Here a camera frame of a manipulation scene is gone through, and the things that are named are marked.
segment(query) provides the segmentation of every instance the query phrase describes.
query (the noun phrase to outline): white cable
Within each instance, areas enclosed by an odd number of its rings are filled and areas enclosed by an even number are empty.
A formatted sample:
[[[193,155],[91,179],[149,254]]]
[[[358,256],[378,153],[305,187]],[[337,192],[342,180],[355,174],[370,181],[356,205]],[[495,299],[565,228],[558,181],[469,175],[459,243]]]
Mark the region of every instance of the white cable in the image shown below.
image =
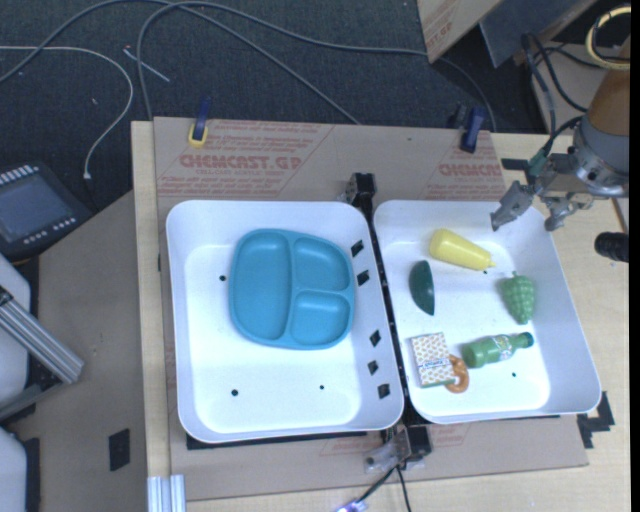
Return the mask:
[[[25,51],[25,50],[35,50],[37,48],[38,48],[37,46],[0,46],[0,50],[19,50],[19,51],[21,50],[21,51]],[[107,57],[106,55],[103,55],[101,53],[95,52],[93,50],[89,50],[87,48],[78,48],[78,47],[75,47],[75,46],[47,46],[47,47],[42,48],[42,50],[46,50],[46,51],[51,51],[51,50],[52,51],[73,51],[73,52],[81,52],[81,53],[87,53],[89,55],[94,55],[94,56],[99,57],[99,58],[101,58],[103,60],[106,60],[108,63],[114,65],[118,69],[118,71],[120,71],[120,73],[122,73],[122,76],[124,76],[125,80],[129,84],[129,99],[127,100],[127,104],[125,105],[124,109],[122,110],[120,115],[115,119],[115,121],[113,121],[107,127],[107,129],[104,132],[102,132],[102,135],[100,135],[100,137],[98,137],[98,139],[93,143],[93,145],[89,149],[89,152],[87,153],[87,156],[85,157],[85,160],[84,160],[84,173],[83,173],[82,177],[85,180],[89,181],[89,180],[92,179],[91,178],[91,173],[89,172],[89,160],[93,156],[93,152],[98,147],[98,145],[111,132],[111,130],[113,130],[117,126],[117,124],[120,121],[122,121],[124,116],[127,115],[127,112],[129,111],[129,108],[131,107],[131,103],[133,102],[133,82],[131,81],[131,78],[129,77],[127,72],[123,69],[123,67],[120,64],[118,64],[115,60]]]

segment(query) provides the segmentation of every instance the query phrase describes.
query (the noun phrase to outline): blue plate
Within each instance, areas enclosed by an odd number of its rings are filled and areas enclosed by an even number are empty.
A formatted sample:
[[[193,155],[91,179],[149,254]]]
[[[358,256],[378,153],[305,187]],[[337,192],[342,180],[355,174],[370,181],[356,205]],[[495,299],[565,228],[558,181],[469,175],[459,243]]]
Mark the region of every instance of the blue plate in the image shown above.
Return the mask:
[[[303,350],[331,347],[351,330],[354,301],[351,262],[328,240],[259,229],[236,246],[231,319],[252,341]]]

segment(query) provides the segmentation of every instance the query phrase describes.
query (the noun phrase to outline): green avocado toy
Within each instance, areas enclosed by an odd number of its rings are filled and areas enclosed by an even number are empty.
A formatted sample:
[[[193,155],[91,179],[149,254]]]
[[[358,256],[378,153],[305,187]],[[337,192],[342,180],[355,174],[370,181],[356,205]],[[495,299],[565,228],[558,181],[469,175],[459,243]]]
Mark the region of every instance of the green avocado toy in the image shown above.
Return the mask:
[[[409,274],[409,290],[416,305],[425,313],[433,315],[435,295],[429,262],[423,260],[413,266]]]

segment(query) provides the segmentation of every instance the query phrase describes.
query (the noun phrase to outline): green bottle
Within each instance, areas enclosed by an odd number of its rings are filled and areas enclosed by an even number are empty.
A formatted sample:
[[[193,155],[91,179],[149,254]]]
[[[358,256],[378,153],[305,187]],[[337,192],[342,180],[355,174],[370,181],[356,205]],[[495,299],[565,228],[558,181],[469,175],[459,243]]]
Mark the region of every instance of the green bottle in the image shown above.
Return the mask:
[[[481,368],[487,363],[505,361],[519,348],[533,345],[533,336],[528,332],[508,336],[498,334],[483,338],[462,347],[462,359],[469,368]]]

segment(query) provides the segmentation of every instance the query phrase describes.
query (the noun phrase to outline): white tray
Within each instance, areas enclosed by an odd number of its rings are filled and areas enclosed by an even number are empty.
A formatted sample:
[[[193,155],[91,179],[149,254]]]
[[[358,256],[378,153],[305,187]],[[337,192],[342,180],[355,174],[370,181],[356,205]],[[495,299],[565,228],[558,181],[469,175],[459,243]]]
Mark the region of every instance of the white tray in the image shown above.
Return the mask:
[[[27,454],[16,438],[0,428],[0,499],[3,512],[24,512],[27,502]]]
[[[339,202],[193,200],[176,205],[166,227],[178,412],[189,434],[221,443],[383,430],[398,421],[404,397],[369,229],[358,210]],[[368,271],[369,280],[356,285],[352,329],[340,343],[301,351],[237,332],[229,281],[220,276],[229,276],[236,243],[260,228],[330,240],[349,255],[354,276]],[[364,248],[352,257],[358,241]]]
[[[374,224],[389,282],[411,402],[434,423],[587,412],[598,404],[600,382],[544,219],[530,208],[517,221],[491,229],[489,202],[389,201]],[[428,244],[448,228],[488,250],[496,263],[486,272],[435,260]],[[427,260],[435,288],[435,314],[413,302],[409,272]],[[534,317],[518,325],[497,283],[512,272],[530,277],[537,290]],[[408,339],[443,332],[450,352],[486,335],[531,332],[535,344],[496,364],[469,370],[467,391],[421,388]]]

